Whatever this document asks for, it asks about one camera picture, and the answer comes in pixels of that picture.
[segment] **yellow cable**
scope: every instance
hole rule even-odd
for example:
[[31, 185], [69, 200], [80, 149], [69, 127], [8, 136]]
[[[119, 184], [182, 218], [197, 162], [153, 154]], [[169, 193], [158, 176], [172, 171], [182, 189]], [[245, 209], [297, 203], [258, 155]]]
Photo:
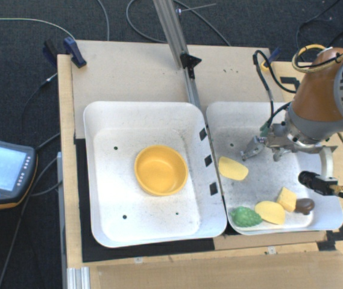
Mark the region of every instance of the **yellow cable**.
[[299, 56], [301, 56], [304, 52], [313, 49], [313, 48], [317, 48], [317, 49], [321, 49], [324, 50], [325, 47], [323, 45], [319, 45], [319, 44], [312, 44], [312, 45], [308, 45], [305, 46], [303, 48], [301, 48], [299, 51], [296, 52], [296, 54], [293, 56], [292, 59], [292, 66], [295, 70], [301, 72], [301, 73], [315, 73], [315, 72], [319, 72], [320, 70], [324, 70], [328, 67], [330, 67], [333, 63], [340, 63], [341, 61], [343, 61], [343, 54], [341, 54], [340, 56], [336, 57], [336, 59], [334, 59], [333, 61], [331, 61], [330, 63], [326, 63], [317, 67], [312, 67], [311, 65], [309, 66], [308, 69], [303, 69], [302, 67], [298, 67], [296, 65], [296, 60], [299, 58]]

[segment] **green toy vegetable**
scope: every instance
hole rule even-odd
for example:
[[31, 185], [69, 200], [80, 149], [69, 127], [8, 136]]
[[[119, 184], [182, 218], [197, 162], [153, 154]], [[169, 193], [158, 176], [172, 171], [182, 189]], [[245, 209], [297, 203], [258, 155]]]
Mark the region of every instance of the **green toy vegetable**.
[[260, 215], [247, 207], [234, 209], [230, 212], [230, 216], [238, 227], [252, 227], [262, 223]]

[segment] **white tray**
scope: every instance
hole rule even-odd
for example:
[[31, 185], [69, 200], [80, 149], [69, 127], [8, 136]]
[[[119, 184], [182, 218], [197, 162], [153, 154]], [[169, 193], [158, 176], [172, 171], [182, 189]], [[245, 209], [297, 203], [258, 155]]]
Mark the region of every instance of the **white tray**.
[[[201, 111], [178, 102], [93, 102], [84, 111], [91, 227], [107, 247], [216, 237], [227, 217]], [[172, 196], [144, 192], [134, 174], [136, 155], [167, 145], [187, 162], [189, 177]], [[218, 192], [210, 191], [215, 183]]]
[[[217, 161], [221, 156], [242, 162], [241, 151], [246, 148], [259, 128], [270, 115], [270, 104], [261, 102], [216, 102], [207, 109], [207, 122], [213, 141]], [[274, 123], [283, 120], [281, 112]], [[235, 181], [220, 175], [229, 223], [241, 234], [267, 234], [273, 232], [334, 230], [343, 223], [343, 210], [336, 196], [322, 196], [309, 190], [298, 182], [298, 174], [303, 170], [321, 172], [318, 155], [302, 152], [284, 154], [280, 161], [273, 160], [272, 151], [265, 148], [260, 154], [247, 159], [244, 163], [249, 169], [243, 181]], [[237, 227], [230, 212], [245, 206], [254, 209], [256, 203], [263, 200], [275, 201], [282, 187], [297, 194], [297, 198], [311, 198], [315, 208], [308, 215], [286, 213], [284, 225], [275, 225], [263, 221], [249, 228]]]

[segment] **dark background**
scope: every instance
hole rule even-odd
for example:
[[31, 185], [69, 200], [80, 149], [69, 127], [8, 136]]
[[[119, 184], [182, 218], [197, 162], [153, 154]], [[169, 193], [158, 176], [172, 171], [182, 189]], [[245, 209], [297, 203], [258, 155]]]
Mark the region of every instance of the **dark background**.
[[[150, 42], [127, 23], [125, 11], [130, 1], [101, 0], [109, 16], [110, 40]], [[198, 12], [232, 46], [271, 51], [280, 47], [280, 61], [290, 61], [298, 46], [311, 43], [343, 47], [343, 0], [179, 1], [190, 7], [216, 3]], [[319, 14], [321, 16], [301, 26]], [[105, 18], [96, 0], [0, 0], [0, 17], [46, 20], [62, 26], [76, 39], [107, 40]], [[142, 32], [165, 39], [151, 0], [135, 2], [130, 17]], [[183, 12], [181, 25], [187, 44], [226, 46], [191, 12]], [[0, 21], [0, 140], [36, 147], [60, 131], [56, 79], [39, 90], [27, 104], [24, 115], [22, 113], [39, 85], [56, 73], [43, 56], [44, 42], [52, 40], [59, 52], [64, 53], [65, 37], [63, 31], [43, 23]], [[60, 140], [56, 139], [39, 152], [38, 173], [59, 151]], [[56, 166], [52, 166], [36, 185], [36, 191], [56, 182]], [[0, 211], [0, 275], [20, 211], [21, 207]], [[59, 234], [57, 192], [32, 197], [2, 288], [61, 288]]]

